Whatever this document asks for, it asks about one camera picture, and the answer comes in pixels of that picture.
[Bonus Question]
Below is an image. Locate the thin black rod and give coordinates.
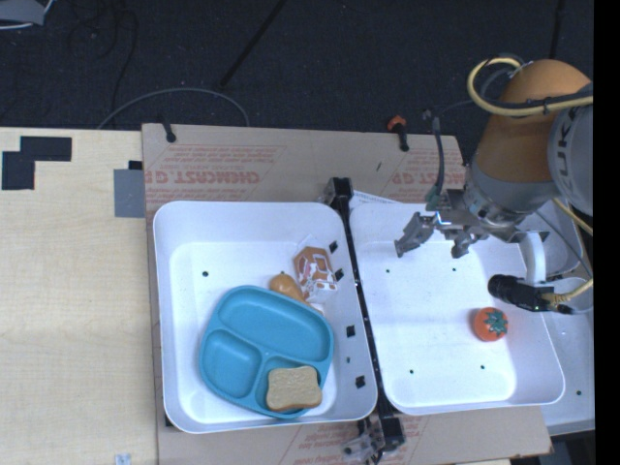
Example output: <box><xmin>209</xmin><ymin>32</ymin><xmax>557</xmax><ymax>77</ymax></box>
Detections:
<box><xmin>337</xmin><ymin>196</ymin><xmax>396</xmax><ymax>423</ymax></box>

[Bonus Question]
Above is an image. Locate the black block with thin wires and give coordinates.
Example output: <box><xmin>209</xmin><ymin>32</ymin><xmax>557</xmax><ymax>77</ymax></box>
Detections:
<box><xmin>376</xmin><ymin>417</ymin><xmax>406</xmax><ymax>452</ymax></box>

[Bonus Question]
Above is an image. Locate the orange toy tomato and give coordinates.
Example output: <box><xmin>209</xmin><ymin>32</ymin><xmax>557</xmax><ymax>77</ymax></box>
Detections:
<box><xmin>472</xmin><ymin>306</ymin><xmax>510</xmax><ymax>343</ymax></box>

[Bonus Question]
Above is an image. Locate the white plastic tray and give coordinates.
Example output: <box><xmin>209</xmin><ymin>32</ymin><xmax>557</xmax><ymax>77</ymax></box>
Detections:
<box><xmin>152</xmin><ymin>200</ymin><xmax>379</xmax><ymax>435</ymax></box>
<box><xmin>348</xmin><ymin>202</ymin><xmax>567</xmax><ymax>417</ymax></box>

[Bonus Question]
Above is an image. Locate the brown cardboard board red print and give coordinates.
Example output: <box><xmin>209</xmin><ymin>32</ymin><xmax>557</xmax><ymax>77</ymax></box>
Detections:
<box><xmin>140</xmin><ymin>123</ymin><xmax>553</xmax><ymax>465</ymax></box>

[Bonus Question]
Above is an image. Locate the orange toy chicken drumstick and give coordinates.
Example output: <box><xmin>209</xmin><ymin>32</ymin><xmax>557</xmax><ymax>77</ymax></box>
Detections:
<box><xmin>268</xmin><ymin>272</ymin><xmax>325</xmax><ymax>315</ymax></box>

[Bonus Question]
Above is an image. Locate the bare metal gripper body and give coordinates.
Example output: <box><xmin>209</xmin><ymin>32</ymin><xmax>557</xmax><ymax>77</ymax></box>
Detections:
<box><xmin>434</xmin><ymin>188</ymin><xmax>526</xmax><ymax>245</ymax></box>

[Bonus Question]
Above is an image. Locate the tan toy bread slice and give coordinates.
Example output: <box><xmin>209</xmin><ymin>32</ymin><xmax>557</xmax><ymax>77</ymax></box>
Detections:
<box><xmin>265</xmin><ymin>365</ymin><xmax>324</xmax><ymax>413</ymax></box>

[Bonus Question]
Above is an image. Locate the black cylinder on white bracket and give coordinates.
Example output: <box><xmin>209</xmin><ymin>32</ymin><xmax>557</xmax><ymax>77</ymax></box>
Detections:
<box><xmin>486</xmin><ymin>230</ymin><xmax>556</xmax><ymax>313</ymax></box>

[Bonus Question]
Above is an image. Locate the blue divided plate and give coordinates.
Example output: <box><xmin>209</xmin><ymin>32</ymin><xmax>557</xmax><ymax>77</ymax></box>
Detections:
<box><xmin>198</xmin><ymin>285</ymin><xmax>335</xmax><ymax>420</ymax></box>

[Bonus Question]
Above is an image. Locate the orange and white carton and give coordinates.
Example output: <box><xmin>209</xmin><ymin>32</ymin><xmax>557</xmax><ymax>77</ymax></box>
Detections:
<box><xmin>293</xmin><ymin>244</ymin><xmax>339</xmax><ymax>304</ymax></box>

